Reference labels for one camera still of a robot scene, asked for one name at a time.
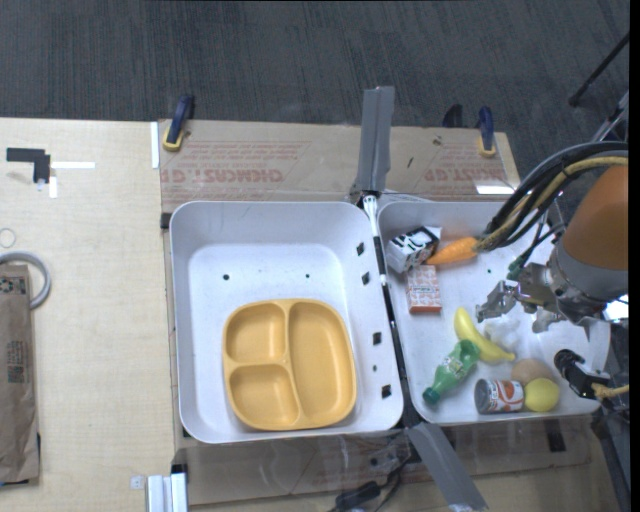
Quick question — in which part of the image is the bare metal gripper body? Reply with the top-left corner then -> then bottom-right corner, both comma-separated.
516,261 -> 609,324

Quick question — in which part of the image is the yellow banana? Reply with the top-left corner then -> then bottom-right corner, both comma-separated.
452,306 -> 517,365

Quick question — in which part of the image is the beige egg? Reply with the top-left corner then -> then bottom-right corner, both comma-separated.
510,357 -> 554,387

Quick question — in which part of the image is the white plastic tray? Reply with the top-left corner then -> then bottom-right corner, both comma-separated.
375,200 -> 614,428
168,200 -> 406,445

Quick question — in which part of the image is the orange carrot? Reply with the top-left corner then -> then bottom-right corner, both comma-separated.
425,236 -> 481,267

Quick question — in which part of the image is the orange and white packet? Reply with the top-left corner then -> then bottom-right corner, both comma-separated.
405,264 -> 444,316

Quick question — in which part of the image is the yellow lemon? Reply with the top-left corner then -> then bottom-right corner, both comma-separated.
523,377 -> 561,414

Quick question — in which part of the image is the green plastic bottle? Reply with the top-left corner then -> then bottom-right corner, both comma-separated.
421,339 -> 483,406

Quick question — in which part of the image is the orange and white can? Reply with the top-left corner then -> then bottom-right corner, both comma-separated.
473,377 -> 526,416

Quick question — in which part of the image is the white and black carton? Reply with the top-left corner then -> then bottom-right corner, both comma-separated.
385,225 -> 444,275

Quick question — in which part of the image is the yellow divided plate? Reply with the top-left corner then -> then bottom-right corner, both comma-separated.
221,298 -> 359,433

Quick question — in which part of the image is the brown cardboard board red print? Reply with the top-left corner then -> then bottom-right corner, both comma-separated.
157,118 -> 604,507

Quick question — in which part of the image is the brown paper bag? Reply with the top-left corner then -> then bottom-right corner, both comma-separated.
0,264 -> 42,487

